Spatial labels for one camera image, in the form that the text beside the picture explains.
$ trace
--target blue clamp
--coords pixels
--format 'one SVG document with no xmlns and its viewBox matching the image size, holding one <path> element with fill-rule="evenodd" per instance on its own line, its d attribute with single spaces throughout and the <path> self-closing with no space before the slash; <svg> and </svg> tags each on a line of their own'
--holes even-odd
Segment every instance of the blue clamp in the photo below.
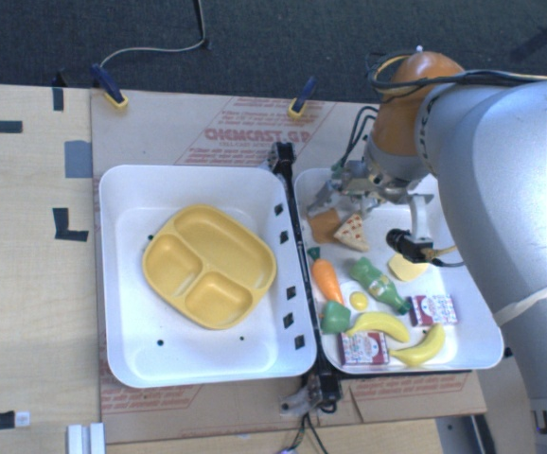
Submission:
<svg viewBox="0 0 547 454">
<path fill-rule="evenodd" d="M 301 91 L 301 94 L 291 101 L 288 109 L 288 115 L 292 119 L 299 119 L 303 115 L 306 102 L 313 95 L 316 83 L 316 78 L 314 76 L 311 76 L 308 80 L 308 83 L 303 88 L 303 91 Z"/>
<path fill-rule="evenodd" d="M 120 88 L 105 69 L 98 64 L 93 64 L 91 75 L 98 81 L 99 86 L 105 91 L 105 97 L 114 106 L 120 109 L 129 104 L 129 99 L 120 92 Z"/>
</svg>

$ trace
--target white tray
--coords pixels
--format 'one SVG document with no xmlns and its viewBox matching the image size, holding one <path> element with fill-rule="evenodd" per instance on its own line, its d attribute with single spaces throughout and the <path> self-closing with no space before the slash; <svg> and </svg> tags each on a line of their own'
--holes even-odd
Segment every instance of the white tray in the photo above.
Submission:
<svg viewBox="0 0 547 454">
<path fill-rule="evenodd" d="M 261 168 L 116 166 L 99 184 L 107 358 L 136 388 L 301 375 L 316 357 L 284 185 Z M 209 330 L 148 285 L 145 248 L 195 203 L 218 207 L 272 249 L 277 275 L 241 323 Z"/>
<path fill-rule="evenodd" d="M 449 294 L 453 300 L 458 324 L 445 326 L 447 340 L 443 350 L 434 359 L 419 367 L 407 367 L 396 358 L 390 358 L 390 362 L 385 365 L 343 366 L 337 335 L 322 335 L 323 348 L 328 360 L 339 370 L 352 375 L 406 371 L 478 370 L 495 366 L 503 357 L 503 337 L 467 268 L 429 266 L 426 272 L 414 281 L 401 282 L 395 279 L 387 267 L 387 262 L 395 252 L 387 245 L 385 237 L 390 229 L 411 229 L 411 214 L 408 205 L 384 203 L 368 214 L 368 217 L 364 220 L 364 232 L 371 246 L 367 253 L 354 251 L 339 243 L 318 244 L 314 241 L 307 221 L 307 207 L 314 202 L 316 193 L 329 178 L 329 169 L 306 170 L 296 178 L 294 189 L 305 248 L 307 250 L 310 247 L 320 247 L 321 256 L 330 260 L 335 266 L 345 304 L 352 310 L 351 322 L 355 321 L 359 312 L 351 308 L 349 294 L 352 291 L 361 289 L 361 287 L 349 276 L 350 266 L 348 265 L 364 255 L 370 259 L 376 268 L 394 281 L 397 292 L 402 297 L 416 294 L 427 296 Z M 426 178 L 415 190 L 415 193 L 434 194 L 435 196 L 427 205 L 429 229 L 434 240 L 434 246 L 436 248 L 445 248 L 452 245 L 453 241 L 444 220 L 440 201 L 437 198 L 436 180 L 431 176 Z M 348 217 L 352 212 L 359 211 L 359 205 L 352 203 L 347 197 L 338 199 L 334 206 L 341 219 Z M 449 253 L 442 258 L 449 263 L 462 261 L 457 252 Z M 322 313 L 326 299 L 313 281 L 311 283 L 316 308 Z M 376 302 L 372 298 L 369 298 L 368 310 L 386 311 L 395 314 L 389 306 Z M 412 326 L 408 314 L 399 318 L 406 323 L 411 331 L 411 342 L 409 344 L 413 344 L 419 338 L 422 338 L 423 328 Z M 407 346 L 407 344 L 398 343 L 389 337 L 387 338 L 387 344 L 390 348 Z"/>
</svg>

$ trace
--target toy banana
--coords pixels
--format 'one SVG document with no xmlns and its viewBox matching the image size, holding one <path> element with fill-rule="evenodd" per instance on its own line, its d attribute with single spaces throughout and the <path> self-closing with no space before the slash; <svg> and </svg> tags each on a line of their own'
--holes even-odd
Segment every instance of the toy banana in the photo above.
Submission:
<svg viewBox="0 0 547 454">
<path fill-rule="evenodd" d="M 382 311 L 368 311 L 358 316 L 351 328 L 345 331 L 348 336 L 353 336 L 358 331 L 382 331 L 395 340 L 403 343 L 410 339 L 410 332 L 406 325 L 395 316 Z"/>
<path fill-rule="evenodd" d="M 444 325 L 434 323 L 421 343 L 401 350 L 389 350 L 389 355 L 408 366 L 415 367 L 435 357 L 444 346 L 445 341 Z"/>
</svg>

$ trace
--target green bottle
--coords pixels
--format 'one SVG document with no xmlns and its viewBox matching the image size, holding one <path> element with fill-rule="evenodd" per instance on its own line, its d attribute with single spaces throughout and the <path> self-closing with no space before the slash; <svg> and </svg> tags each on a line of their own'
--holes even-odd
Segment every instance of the green bottle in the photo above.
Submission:
<svg viewBox="0 0 547 454">
<path fill-rule="evenodd" d="M 358 281 L 373 298 L 391 306 L 399 314 L 410 311 L 412 307 L 410 301 L 402 299 L 397 294 L 396 285 L 375 268 L 366 257 L 362 257 L 353 265 L 349 275 Z"/>
</svg>

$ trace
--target dark carpet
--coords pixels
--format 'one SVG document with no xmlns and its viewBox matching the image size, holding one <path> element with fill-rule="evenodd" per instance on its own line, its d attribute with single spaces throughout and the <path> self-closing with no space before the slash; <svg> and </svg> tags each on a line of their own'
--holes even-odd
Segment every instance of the dark carpet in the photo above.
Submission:
<svg viewBox="0 0 547 454">
<path fill-rule="evenodd" d="M 124 89 L 374 98 L 365 57 L 422 45 L 467 69 L 547 75 L 547 0 L 202 0 L 209 48 L 133 52 L 107 62 Z M 0 0 L 0 83 L 90 87 L 118 49 L 187 47 L 194 0 Z"/>
</svg>

